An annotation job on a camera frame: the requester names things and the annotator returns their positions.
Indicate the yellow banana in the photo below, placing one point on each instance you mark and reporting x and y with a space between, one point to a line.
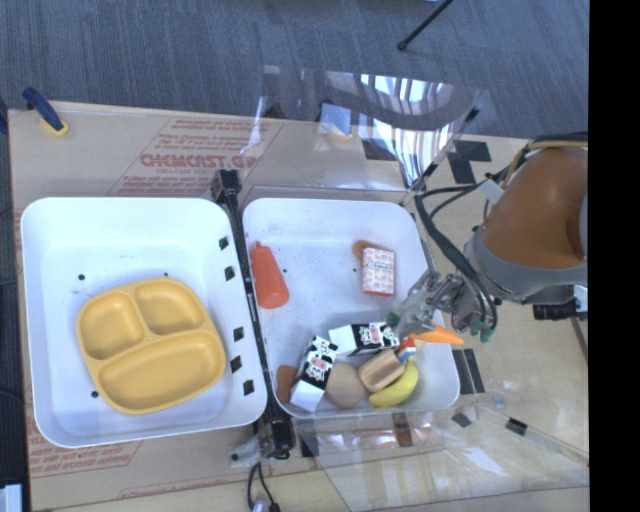
400 390

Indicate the orange carrot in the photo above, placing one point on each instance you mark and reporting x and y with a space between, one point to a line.
442 336

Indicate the brown biscuit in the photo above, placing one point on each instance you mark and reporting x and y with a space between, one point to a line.
286 382

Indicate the beige round bun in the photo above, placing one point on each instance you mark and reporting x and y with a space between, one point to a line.
345 386

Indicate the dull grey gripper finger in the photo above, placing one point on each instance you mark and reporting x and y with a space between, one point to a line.
429 320
410 315

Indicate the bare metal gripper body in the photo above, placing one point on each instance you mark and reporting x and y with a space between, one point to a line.
447 295

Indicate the orange doughnut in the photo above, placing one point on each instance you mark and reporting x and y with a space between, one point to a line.
357 248

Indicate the cow print carton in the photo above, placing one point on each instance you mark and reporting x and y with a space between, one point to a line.
362 337
315 370

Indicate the orange bottle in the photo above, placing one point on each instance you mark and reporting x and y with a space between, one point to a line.
267 280

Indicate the black cylinder on white bracket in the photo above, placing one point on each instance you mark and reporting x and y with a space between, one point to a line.
555 311

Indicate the white plastic tray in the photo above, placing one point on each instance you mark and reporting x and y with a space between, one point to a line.
130 235
320 235

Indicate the thin black and white rod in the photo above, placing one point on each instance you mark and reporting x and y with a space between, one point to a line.
245 270

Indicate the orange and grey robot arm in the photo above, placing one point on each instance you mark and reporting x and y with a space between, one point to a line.
535 220

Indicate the orange and white carton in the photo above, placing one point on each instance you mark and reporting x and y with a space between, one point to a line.
378 272

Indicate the tan bread roll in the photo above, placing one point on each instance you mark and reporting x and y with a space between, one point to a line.
380 370

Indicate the red white blue can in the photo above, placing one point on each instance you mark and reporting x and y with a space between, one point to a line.
407 350

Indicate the yellow divided plate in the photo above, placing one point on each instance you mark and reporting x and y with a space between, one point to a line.
150 350

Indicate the brown cardboard board red print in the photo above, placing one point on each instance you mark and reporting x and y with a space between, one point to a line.
125 155

